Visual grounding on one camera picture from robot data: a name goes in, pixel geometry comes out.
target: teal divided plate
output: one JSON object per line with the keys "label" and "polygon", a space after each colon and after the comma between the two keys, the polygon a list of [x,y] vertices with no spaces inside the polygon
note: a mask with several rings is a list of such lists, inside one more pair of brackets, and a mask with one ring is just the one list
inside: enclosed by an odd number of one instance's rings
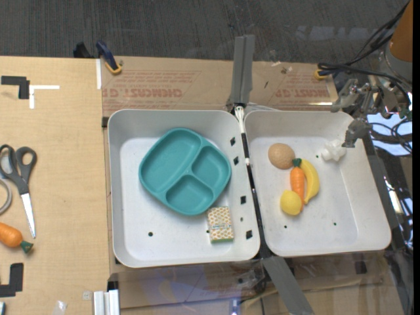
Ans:
{"label": "teal divided plate", "polygon": [[176,212],[205,212],[229,182],[226,156],[197,132],[186,128],[166,132],[138,168],[143,187]]}

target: brown potato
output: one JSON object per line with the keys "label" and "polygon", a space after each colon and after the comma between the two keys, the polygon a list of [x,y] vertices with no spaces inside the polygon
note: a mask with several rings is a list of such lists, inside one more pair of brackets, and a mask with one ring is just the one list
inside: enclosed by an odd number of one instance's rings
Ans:
{"label": "brown potato", "polygon": [[293,166],[292,160],[295,158],[295,152],[287,144],[272,144],[268,149],[268,159],[277,168],[291,168]]}

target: scissors handle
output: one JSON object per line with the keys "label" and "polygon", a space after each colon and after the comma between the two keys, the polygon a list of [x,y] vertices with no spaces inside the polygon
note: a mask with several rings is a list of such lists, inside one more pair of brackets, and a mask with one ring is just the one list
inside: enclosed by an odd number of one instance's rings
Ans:
{"label": "scissors handle", "polygon": [[[11,179],[15,185],[18,187],[19,194],[27,194],[29,192],[29,176],[31,174],[32,168],[37,161],[37,154],[34,150],[29,147],[21,147],[17,151],[14,151],[12,147],[8,144],[4,144],[0,147],[0,155],[3,150],[7,150],[9,153],[9,163],[11,172],[7,173],[0,163],[0,173],[6,176],[8,179]],[[32,159],[29,163],[25,164],[23,162],[23,157],[25,154],[31,154]]]}

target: toy carrot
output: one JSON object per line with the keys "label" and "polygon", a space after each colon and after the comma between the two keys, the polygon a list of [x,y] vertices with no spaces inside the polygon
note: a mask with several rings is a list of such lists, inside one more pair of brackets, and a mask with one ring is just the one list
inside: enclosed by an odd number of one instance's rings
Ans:
{"label": "toy carrot", "polygon": [[0,242],[9,247],[21,246],[25,253],[28,253],[33,244],[24,241],[22,233],[10,225],[0,222]]}
{"label": "toy carrot", "polygon": [[301,211],[305,203],[305,173],[300,168],[302,159],[293,159],[293,168],[290,172],[290,185],[291,189],[299,195],[302,201]]}

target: yellow banana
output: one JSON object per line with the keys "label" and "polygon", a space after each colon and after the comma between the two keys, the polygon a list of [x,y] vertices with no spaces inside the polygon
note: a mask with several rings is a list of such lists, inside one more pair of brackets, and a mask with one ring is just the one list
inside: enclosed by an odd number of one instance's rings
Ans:
{"label": "yellow banana", "polygon": [[301,169],[306,177],[306,195],[304,197],[304,203],[308,204],[309,200],[320,191],[320,178],[315,167],[308,160],[302,159]]}

